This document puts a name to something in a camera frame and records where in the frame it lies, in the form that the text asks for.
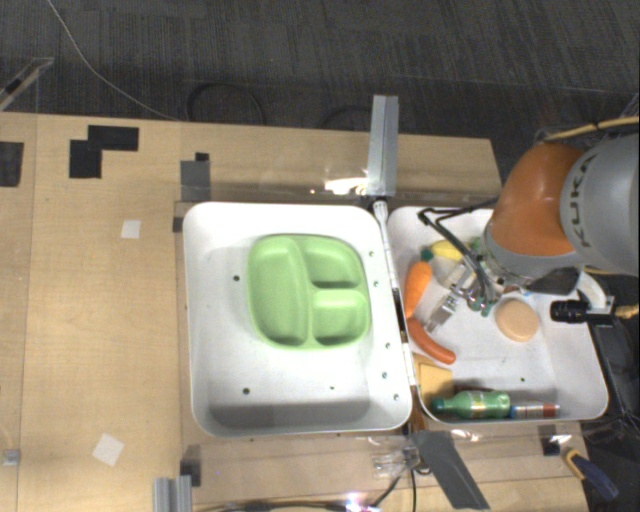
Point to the green divided plate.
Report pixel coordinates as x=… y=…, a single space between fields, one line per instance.
x=280 y=295

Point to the green plastic bottle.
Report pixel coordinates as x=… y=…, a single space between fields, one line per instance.
x=475 y=405

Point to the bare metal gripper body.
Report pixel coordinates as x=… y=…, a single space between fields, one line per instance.
x=462 y=280

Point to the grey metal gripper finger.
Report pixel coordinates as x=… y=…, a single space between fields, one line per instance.
x=436 y=318
x=451 y=303

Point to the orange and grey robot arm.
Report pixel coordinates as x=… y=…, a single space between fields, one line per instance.
x=540 y=200

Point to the beige round biscuit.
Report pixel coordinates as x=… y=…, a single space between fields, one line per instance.
x=516 y=320

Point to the yellow bread slice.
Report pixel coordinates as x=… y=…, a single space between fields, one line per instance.
x=434 y=380

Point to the orange sausage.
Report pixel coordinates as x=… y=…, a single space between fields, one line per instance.
x=430 y=342

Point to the orange carrot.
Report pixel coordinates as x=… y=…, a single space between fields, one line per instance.
x=416 y=287

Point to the white plastic tray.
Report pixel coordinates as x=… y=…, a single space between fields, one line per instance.
x=505 y=365
x=280 y=380

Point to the black cylinder on white bracket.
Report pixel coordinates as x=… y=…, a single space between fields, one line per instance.
x=570 y=311

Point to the red and silver can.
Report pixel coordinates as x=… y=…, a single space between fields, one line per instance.
x=534 y=411

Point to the yellow banana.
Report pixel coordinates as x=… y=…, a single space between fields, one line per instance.
x=447 y=251

